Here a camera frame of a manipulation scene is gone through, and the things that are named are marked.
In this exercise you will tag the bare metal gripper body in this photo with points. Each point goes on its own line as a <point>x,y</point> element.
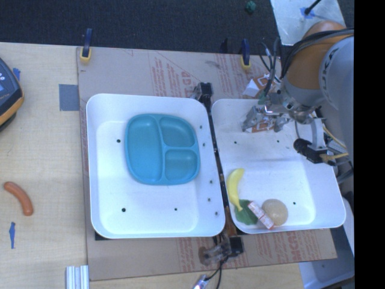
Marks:
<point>285,107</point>

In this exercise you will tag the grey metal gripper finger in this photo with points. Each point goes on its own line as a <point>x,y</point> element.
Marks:
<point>252,119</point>
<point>281,124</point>

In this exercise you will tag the white and orange carton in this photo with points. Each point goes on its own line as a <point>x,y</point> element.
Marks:
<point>252,89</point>

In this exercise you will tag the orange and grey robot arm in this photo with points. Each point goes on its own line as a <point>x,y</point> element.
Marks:
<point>334,71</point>

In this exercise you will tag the white plastic tray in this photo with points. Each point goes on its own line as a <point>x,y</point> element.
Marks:
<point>270,167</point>
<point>150,209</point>

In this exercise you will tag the thin black and white rod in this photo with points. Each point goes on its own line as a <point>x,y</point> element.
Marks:
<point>217,158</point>

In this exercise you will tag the yellow banana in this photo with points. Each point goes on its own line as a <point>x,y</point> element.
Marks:
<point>233,185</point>

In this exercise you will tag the beige round bread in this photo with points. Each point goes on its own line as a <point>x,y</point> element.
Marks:
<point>276,212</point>

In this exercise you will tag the green lettuce leaf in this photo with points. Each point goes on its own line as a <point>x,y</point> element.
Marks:
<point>245,215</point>

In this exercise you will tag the dark green broccoli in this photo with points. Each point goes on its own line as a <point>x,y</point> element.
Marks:
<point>251,7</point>

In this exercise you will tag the blue divided plate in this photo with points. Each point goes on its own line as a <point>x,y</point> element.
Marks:
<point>144,149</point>

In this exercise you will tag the brown cardboard board red print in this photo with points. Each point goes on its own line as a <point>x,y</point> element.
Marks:
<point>144,71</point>

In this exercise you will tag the orange sausage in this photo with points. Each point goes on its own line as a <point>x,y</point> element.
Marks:
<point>20,196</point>

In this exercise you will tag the black cylinder on white bracket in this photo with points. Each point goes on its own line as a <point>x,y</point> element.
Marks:
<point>309,152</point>

